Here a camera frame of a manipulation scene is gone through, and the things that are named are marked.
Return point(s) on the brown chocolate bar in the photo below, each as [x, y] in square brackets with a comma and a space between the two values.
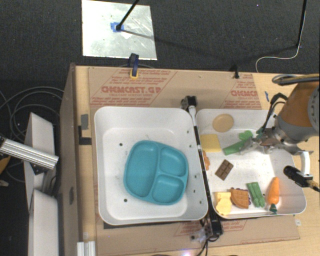
[224, 170]

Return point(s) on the black cylinder on white bracket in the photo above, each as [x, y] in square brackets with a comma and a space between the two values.
[297, 176]

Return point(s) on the thin black and white rod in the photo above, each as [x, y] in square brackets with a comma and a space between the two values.
[200, 145]

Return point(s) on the yellow cheese slice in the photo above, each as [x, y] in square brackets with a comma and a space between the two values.
[210, 143]

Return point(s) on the green bean bundle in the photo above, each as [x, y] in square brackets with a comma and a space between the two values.
[256, 195]

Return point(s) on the white plastic tray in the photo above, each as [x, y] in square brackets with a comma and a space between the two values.
[112, 162]
[252, 170]

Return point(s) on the small orange toy food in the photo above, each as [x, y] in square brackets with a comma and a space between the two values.
[206, 161]

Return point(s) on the orange carrot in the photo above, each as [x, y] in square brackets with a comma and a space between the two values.
[273, 192]

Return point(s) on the beige round biscuit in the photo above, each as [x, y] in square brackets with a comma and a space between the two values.
[223, 122]

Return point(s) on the blue divided plate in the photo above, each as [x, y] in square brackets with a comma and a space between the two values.
[145, 170]

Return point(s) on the brown waffle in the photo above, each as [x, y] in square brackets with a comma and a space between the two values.
[240, 198]

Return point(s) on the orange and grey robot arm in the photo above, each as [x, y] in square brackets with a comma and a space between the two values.
[297, 110]

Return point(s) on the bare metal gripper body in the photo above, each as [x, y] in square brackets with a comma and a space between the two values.
[271, 141]

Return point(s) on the brown cardboard board red print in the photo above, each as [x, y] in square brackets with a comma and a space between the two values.
[175, 87]

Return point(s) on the pale yellow toy food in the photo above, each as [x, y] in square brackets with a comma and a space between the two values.
[223, 203]

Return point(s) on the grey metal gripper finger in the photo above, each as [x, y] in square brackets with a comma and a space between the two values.
[250, 141]
[248, 149]

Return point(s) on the green toy vegetable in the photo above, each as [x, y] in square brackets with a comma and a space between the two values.
[232, 149]

